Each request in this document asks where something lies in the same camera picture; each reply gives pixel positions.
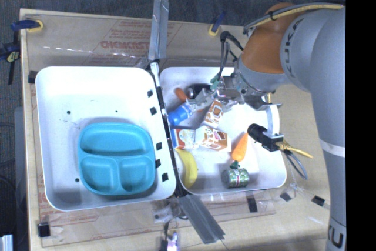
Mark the yellow banana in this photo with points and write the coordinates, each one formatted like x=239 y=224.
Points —
x=188 y=167

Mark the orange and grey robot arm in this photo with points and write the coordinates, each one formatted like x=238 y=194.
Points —
x=320 y=50

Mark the black can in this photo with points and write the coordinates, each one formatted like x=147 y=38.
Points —
x=199 y=88

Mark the small orange sausage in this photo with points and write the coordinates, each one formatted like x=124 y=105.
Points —
x=181 y=94

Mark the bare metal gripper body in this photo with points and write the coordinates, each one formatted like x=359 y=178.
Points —
x=232 y=89

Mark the brown cardboard board red print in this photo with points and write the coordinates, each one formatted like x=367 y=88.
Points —
x=97 y=38

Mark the orange and white juice carton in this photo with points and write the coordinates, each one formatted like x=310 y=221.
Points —
x=185 y=138

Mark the white plastic tray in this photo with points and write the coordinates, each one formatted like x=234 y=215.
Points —
x=97 y=91
x=264 y=167

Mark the green can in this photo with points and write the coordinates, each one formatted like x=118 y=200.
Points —
x=235 y=177

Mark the blue plastic bottle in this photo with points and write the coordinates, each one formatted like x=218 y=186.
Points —
x=177 y=116

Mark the orange and white patterned carton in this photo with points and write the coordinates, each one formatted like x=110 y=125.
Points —
x=214 y=117
x=216 y=139

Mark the orange carrot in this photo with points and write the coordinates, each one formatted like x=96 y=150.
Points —
x=240 y=148

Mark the black cylinder on white bracket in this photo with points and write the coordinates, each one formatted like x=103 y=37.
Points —
x=265 y=135

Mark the blue divided plate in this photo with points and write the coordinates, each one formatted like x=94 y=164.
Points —
x=116 y=158

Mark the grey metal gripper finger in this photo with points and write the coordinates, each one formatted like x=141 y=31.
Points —
x=224 y=105
x=204 y=97

